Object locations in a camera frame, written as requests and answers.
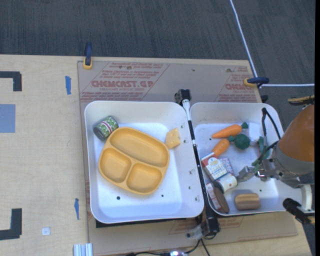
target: small sticker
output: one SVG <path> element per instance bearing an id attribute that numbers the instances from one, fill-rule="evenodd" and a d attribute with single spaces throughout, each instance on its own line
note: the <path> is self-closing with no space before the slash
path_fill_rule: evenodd
<path id="1" fill-rule="evenodd" d="M 51 229 L 49 226 L 42 228 L 42 235 L 43 236 L 49 236 L 50 234 L 51 234 Z"/>

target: green can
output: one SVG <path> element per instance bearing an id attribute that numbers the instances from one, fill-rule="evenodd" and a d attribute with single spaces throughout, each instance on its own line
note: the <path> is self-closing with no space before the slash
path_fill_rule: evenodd
<path id="1" fill-rule="evenodd" d="M 111 116 L 107 116 L 102 122 L 93 128 L 93 132 L 101 141 L 105 141 L 117 128 L 119 128 L 117 121 Z"/>

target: small carton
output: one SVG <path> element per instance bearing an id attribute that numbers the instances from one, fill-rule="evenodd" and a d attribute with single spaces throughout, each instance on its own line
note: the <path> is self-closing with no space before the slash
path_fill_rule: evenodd
<path id="1" fill-rule="evenodd" d="M 222 207 L 217 199 L 217 196 L 214 192 L 214 186 L 209 182 L 207 184 L 205 184 L 206 187 L 206 191 L 208 192 L 209 197 L 211 198 L 211 201 L 214 205 L 214 208 L 218 211 L 221 212 Z"/>
<path id="2" fill-rule="evenodd" d="M 232 166 L 231 166 L 229 158 L 228 157 L 224 157 L 224 158 L 220 158 L 219 160 L 223 163 L 223 165 L 226 168 L 227 172 L 234 175 L 234 169 L 232 169 Z"/>
<path id="3" fill-rule="evenodd" d="M 210 154 L 207 154 L 205 157 L 201 158 L 201 166 L 212 181 L 215 181 L 216 179 L 219 179 L 221 176 L 228 173 L 224 162 L 216 158 L 214 152 L 211 152 Z"/>

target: white cable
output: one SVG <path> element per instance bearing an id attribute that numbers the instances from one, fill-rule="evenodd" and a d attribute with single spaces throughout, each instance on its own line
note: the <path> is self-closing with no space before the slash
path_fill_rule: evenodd
<path id="1" fill-rule="evenodd" d="M 230 0 L 230 3 L 231 3 L 231 6 L 232 6 L 234 15 L 235 15 L 236 23 L 238 24 L 238 28 L 240 30 L 240 34 L 241 34 L 241 37 L 242 37 L 242 40 L 243 40 L 243 43 L 244 43 L 246 54 L 248 55 L 248 58 L 249 58 L 249 62 L 250 62 L 251 68 L 252 68 L 253 76 L 256 78 L 256 77 L 258 77 L 258 75 L 257 75 L 254 63 L 253 63 L 252 58 L 251 58 L 251 55 L 250 55 L 250 52 L 249 52 L 249 48 L 247 46 L 247 42 L 246 42 L 244 33 L 242 32 L 242 28 L 241 28 L 241 25 L 240 25 L 240 21 L 239 21 L 239 18 L 238 18 L 238 14 L 237 14 L 236 8 L 235 8 L 234 3 L 233 3 L 232 0 Z M 314 83 L 306 83 L 306 84 L 262 84 L 260 86 L 260 88 L 261 87 L 309 87 L 309 86 L 315 86 L 315 84 Z"/>
<path id="2" fill-rule="evenodd" d="M 311 87 L 315 86 L 314 83 L 304 83 L 304 84 L 262 84 L 260 87 Z"/>
<path id="3" fill-rule="evenodd" d="M 249 49 L 248 49 L 248 46 L 247 46 L 247 42 L 246 42 L 244 33 L 242 32 L 242 28 L 241 28 L 241 25 L 240 25 L 240 21 L 238 19 L 238 14 L 237 14 L 236 8 L 235 8 L 234 3 L 233 3 L 232 0 L 230 0 L 230 3 L 231 3 L 231 6 L 232 6 L 234 15 L 235 15 L 236 22 L 237 22 L 239 30 L 240 30 L 240 34 L 241 34 L 241 37 L 242 37 L 242 40 L 243 40 L 243 43 L 244 43 L 246 54 L 248 55 L 248 58 L 249 58 L 249 62 L 250 62 L 251 68 L 252 68 L 253 75 L 256 78 L 256 77 L 258 77 L 258 75 L 257 75 L 254 63 L 253 63 L 252 58 L 251 58 L 251 55 L 250 55 L 250 52 L 249 52 Z"/>

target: black clip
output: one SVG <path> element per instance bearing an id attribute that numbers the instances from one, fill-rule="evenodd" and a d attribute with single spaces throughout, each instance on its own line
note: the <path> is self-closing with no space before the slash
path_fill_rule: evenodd
<path id="1" fill-rule="evenodd" d="M 190 90 L 189 89 L 180 89 L 175 95 L 174 95 L 174 100 L 175 100 L 175 103 L 178 103 L 180 104 L 181 106 L 183 105 L 182 104 L 182 101 L 183 100 L 191 100 L 191 93 L 190 93 Z"/>

